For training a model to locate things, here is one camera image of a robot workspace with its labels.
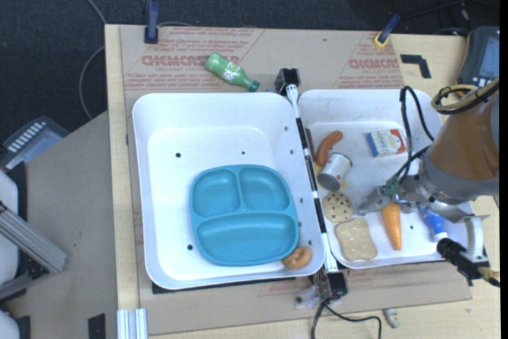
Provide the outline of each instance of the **blue plate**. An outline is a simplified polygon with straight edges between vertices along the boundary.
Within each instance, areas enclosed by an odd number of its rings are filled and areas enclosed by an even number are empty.
[[[286,182],[271,168],[229,165],[190,186],[196,244],[209,261],[252,266],[281,260],[298,243],[298,218]]]

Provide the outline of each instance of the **blue marker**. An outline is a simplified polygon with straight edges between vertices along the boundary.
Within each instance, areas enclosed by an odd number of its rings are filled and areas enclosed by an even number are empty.
[[[433,231],[435,241],[439,241],[445,237],[448,237],[445,229],[443,229],[444,219],[442,216],[436,214],[430,208],[422,205],[418,206],[418,210],[423,217],[423,221]]]

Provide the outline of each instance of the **table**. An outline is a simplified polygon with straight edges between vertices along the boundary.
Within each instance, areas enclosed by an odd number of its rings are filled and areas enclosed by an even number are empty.
[[[140,307],[137,259],[133,228],[132,196],[129,181],[129,151],[125,143],[126,112],[124,78],[121,69],[121,26],[106,26],[106,63],[108,78],[108,113],[110,121],[111,171],[115,218],[115,252],[117,264],[117,302],[121,310]],[[441,87],[453,83],[458,72],[465,41],[461,37],[392,35],[391,41],[401,68],[403,81],[415,89],[434,95]],[[421,77],[418,66],[402,64],[401,54],[423,56],[429,65],[431,79]],[[474,203],[481,214],[491,216],[484,222],[485,244],[493,269],[499,268],[498,210],[490,198]],[[472,299],[432,306],[412,306],[400,309],[398,329],[384,330],[384,337],[410,337],[414,331],[425,331],[425,337],[497,337],[500,335],[499,290],[478,281],[471,288]],[[240,312],[248,312],[248,303]],[[311,320],[262,323],[207,329],[193,333],[174,333],[156,337],[308,337]],[[331,337],[373,337],[375,323],[352,324],[323,317],[317,335]]]

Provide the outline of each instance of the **tin can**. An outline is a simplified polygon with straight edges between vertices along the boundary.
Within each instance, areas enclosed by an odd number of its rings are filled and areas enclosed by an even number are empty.
[[[333,152],[329,155],[323,170],[317,176],[317,181],[329,191],[339,191],[341,183],[351,167],[352,162],[348,157],[339,152]]]

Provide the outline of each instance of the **green bottle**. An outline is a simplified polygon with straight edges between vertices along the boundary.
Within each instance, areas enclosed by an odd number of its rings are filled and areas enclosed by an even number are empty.
[[[249,92],[256,92],[260,83],[250,79],[234,62],[227,60],[218,52],[212,52],[205,63],[208,71],[212,71],[231,85],[246,87]]]

